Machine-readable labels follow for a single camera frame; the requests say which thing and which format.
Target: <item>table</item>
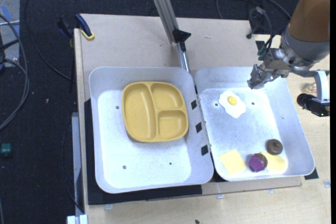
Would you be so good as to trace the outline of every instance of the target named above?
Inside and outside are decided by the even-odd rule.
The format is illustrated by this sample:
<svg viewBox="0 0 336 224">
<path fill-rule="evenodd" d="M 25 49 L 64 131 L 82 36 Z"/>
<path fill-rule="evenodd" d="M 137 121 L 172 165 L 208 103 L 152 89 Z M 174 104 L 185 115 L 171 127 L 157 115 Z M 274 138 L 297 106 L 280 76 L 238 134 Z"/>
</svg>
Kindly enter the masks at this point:
<svg viewBox="0 0 336 224">
<path fill-rule="evenodd" d="M 331 222 L 330 118 L 319 118 L 296 104 L 311 79 L 290 74 L 287 84 L 316 162 L 317 179 L 286 177 L 244 182 L 209 182 L 200 196 L 89 205 L 86 178 L 84 102 L 90 98 L 89 75 L 99 66 L 179 66 L 159 17 L 82 14 L 95 34 L 86 40 L 75 29 L 76 75 L 84 211 L 89 223 L 328 223 Z M 245 20 L 178 18 L 180 29 L 192 33 L 186 41 L 193 75 L 202 67 L 253 66 L 254 39 L 247 39 Z M 267 39 L 267 36 L 255 36 Z M 329 57 L 314 69 L 329 69 Z"/>
</svg>

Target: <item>toy fried egg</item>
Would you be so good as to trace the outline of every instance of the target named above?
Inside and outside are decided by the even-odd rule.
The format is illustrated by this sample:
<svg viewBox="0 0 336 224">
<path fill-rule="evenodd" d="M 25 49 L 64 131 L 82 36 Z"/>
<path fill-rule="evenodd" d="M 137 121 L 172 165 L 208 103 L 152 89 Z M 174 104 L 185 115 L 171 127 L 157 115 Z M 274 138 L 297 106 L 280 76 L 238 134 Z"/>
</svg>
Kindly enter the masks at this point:
<svg viewBox="0 0 336 224">
<path fill-rule="evenodd" d="M 231 91 L 223 92 L 219 96 L 218 102 L 224 107 L 227 114 L 236 119 L 246 112 L 245 103 Z"/>
</svg>

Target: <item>metal bar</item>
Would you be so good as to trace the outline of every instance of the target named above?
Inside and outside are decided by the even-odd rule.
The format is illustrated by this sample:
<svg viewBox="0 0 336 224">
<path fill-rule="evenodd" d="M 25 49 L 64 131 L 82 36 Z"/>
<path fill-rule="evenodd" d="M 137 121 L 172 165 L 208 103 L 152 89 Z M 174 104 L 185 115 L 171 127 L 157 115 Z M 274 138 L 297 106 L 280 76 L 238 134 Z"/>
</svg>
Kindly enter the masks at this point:
<svg viewBox="0 0 336 224">
<path fill-rule="evenodd" d="M 176 43 L 173 36 L 174 30 L 179 30 L 179 25 L 174 14 L 172 3 L 170 0 L 154 0 L 155 6 L 161 18 L 163 27 L 166 31 L 168 40 L 171 44 Z M 180 43 L 176 44 L 177 54 L 182 68 L 189 72 L 189 62 L 186 51 L 182 51 Z"/>
</svg>

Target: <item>black clamp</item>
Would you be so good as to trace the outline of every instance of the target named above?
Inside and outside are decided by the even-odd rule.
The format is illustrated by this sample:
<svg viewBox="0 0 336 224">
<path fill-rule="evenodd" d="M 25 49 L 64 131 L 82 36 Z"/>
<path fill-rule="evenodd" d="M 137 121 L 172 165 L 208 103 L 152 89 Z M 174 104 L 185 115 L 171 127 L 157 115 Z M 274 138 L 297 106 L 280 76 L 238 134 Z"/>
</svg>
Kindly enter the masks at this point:
<svg viewBox="0 0 336 224">
<path fill-rule="evenodd" d="M 186 47 L 185 47 L 184 42 L 188 39 L 189 36 L 191 36 L 191 33 L 176 29 L 173 31 L 173 36 L 174 36 L 175 42 L 180 43 L 181 50 L 183 52 L 186 52 Z"/>
</svg>

